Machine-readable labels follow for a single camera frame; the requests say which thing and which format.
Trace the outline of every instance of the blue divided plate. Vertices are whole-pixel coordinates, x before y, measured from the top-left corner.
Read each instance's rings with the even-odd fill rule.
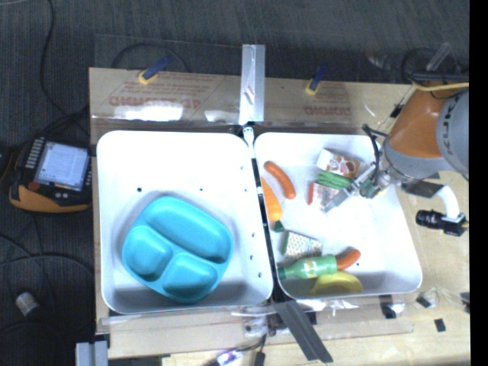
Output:
[[[122,246],[126,270],[178,303],[196,303],[214,291],[234,250],[219,220],[172,196],[146,206]]]

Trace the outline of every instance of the screen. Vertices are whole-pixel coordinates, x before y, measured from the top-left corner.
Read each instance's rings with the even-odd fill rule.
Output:
[[[34,180],[81,191],[88,161],[87,149],[47,141]]]

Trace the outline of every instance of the blue and yellow clip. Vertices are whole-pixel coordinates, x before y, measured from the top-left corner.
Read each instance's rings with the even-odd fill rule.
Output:
[[[317,68],[317,71],[315,72],[315,75],[308,81],[307,87],[305,88],[305,91],[309,95],[315,95],[317,91],[319,90],[319,85],[320,82],[323,79],[323,76],[325,75],[327,70],[327,65],[321,65]]]
[[[156,61],[148,69],[143,70],[139,74],[139,82],[144,85],[148,85],[150,82],[153,82],[154,80],[157,79],[158,72],[165,69],[170,62],[171,62],[170,56],[163,57],[160,60]]]

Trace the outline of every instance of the black floor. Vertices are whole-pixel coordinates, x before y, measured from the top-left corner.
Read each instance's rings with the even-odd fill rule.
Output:
[[[266,75],[408,82],[443,44],[466,72],[470,0],[0,0],[0,144],[19,148],[55,120],[88,142],[91,66],[140,68],[162,49],[175,70],[240,74],[244,43],[266,45]],[[4,180],[3,188],[8,184]],[[93,216],[32,214],[0,196],[0,364],[75,364],[94,333]],[[24,317],[28,291],[43,311]]]

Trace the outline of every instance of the phone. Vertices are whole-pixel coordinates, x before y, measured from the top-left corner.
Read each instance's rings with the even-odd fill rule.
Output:
[[[10,202],[23,210],[68,213],[92,204],[88,144],[38,136],[18,154],[11,171]]]

